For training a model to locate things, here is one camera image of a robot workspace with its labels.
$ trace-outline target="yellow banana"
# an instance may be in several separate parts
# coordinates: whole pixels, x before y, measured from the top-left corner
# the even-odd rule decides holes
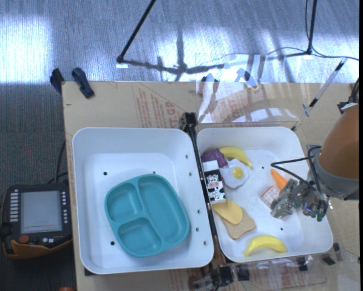
[[[280,238],[272,235],[261,235],[253,238],[250,243],[248,250],[245,251],[245,256],[249,256],[252,251],[261,248],[270,248],[276,250],[277,252],[286,252],[287,247]]]
[[[238,149],[236,147],[222,147],[219,150],[225,156],[225,158],[236,158],[239,161],[248,165],[249,167],[252,166],[252,163],[249,161],[246,153],[241,149]]]

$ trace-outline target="toy fried egg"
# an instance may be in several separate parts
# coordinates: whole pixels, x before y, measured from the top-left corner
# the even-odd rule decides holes
[[[241,186],[249,178],[249,171],[246,165],[234,158],[228,161],[228,165],[219,168],[223,181],[232,189]]]

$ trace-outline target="toy egg yolk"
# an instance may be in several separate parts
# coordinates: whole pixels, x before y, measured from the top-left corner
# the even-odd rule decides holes
[[[234,177],[236,177],[237,179],[240,179],[243,176],[243,171],[242,171],[242,169],[240,167],[235,167],[232,170],[232,175]]]

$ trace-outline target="toy carrot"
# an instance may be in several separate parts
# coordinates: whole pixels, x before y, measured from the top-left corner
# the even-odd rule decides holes
[[[271,174],[273,175],[274,180],[276,181],[277,187],[282,190],[287,184],[287,180],[277,171],[271,169]]]

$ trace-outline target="black clamp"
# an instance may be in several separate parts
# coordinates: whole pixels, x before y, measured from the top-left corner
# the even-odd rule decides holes
[[[177,128],[189,133],[189,129],[193,130],[197,125],[196,115],[194,112],[184,112],[177,123]]]
[[[94,91],[91,89],[90,84],[87,80],[86,74],[80,68],[72,70],[72,76],[75,82],[80,84],[80,91],[86,98],[90,98],[94,95]]]
[[[61,75],[59,68],[56,68],[54,71],[52,71],[52,75],[50,76],[50,83],[60,95],[62,82],[64,82],[64,78]]]

